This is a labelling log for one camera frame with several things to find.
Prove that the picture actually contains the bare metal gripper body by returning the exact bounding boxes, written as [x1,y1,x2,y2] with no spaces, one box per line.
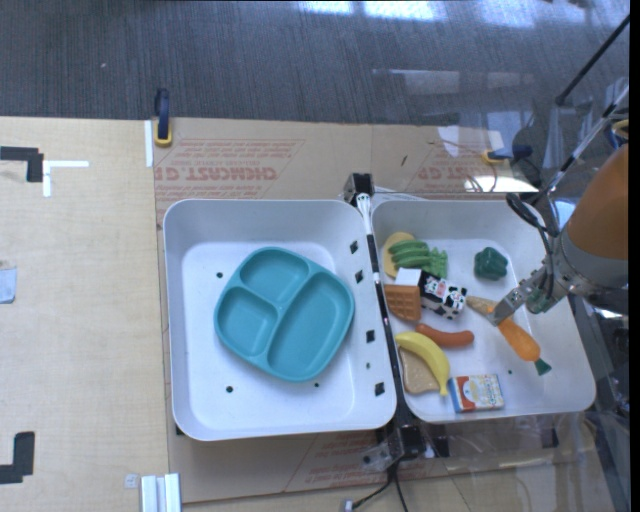
[518,264,572,303]

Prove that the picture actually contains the tan wedge slice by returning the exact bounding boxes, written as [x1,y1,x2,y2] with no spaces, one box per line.
[465,295,500,318]

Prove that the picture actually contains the orange carrot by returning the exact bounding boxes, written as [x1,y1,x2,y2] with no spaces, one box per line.
[496,316,553,377]

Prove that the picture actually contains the green bell pepper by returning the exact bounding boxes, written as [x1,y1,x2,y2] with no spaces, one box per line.
[473,246,510,282]

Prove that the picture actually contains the cow print milk carton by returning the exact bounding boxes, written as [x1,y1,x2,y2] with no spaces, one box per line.
[394,267,469,321]

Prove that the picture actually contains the orange sausage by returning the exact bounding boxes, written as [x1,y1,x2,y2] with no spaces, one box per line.
[415,322,476,350]

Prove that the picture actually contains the white plastic tray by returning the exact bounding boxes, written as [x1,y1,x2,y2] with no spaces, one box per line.
[162,198,399,442]
[370,198,598,425]

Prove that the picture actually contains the green leafy vegetable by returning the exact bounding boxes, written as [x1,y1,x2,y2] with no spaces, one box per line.
[427,247,450,279]

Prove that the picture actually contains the yellow banana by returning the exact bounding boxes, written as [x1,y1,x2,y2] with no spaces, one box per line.
[394,330,452,398]

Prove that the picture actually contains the orange and white carton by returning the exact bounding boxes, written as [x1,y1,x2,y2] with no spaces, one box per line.
[446,373,506,415]

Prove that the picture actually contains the brown waffle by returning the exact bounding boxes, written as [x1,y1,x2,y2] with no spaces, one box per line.
[383,283,424,323]

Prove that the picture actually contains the green pea pods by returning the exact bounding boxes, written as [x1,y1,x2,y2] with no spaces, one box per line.
[388,239,432,269]

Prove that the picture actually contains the tan bread slice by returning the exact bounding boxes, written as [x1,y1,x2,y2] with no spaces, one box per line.
[398,347,442,396]

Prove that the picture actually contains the yellow round biscuit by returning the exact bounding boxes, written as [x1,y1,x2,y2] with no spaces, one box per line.
[382,231,417,280]

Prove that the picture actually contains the thin black and white rod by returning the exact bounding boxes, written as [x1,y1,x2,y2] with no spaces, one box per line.
[357,193,410,432]

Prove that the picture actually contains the teal divided plate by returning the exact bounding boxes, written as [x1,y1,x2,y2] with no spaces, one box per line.
[213,246,356,384]

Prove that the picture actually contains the brown cardboard board red print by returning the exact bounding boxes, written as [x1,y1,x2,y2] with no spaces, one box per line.
[152,117,601,504]

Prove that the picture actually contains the black block with thin wires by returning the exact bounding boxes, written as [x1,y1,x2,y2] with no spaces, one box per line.
[396,424,427,459]
[343,172,376,204]

